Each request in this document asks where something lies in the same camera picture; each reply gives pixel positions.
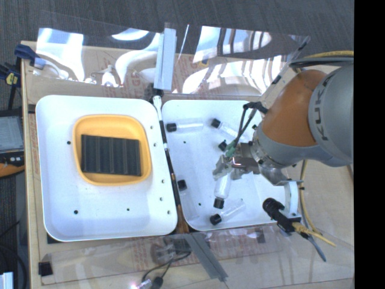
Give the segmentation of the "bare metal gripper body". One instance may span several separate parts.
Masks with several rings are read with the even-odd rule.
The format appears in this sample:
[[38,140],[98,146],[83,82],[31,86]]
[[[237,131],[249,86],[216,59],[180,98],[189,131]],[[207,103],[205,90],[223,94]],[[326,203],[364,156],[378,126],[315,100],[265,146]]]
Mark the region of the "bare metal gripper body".
[[248,173],[261,174],[258,160],[251,153],[252,147],[249,143],[238,143],[235,148],[232,167],[242,168],[242,175]]

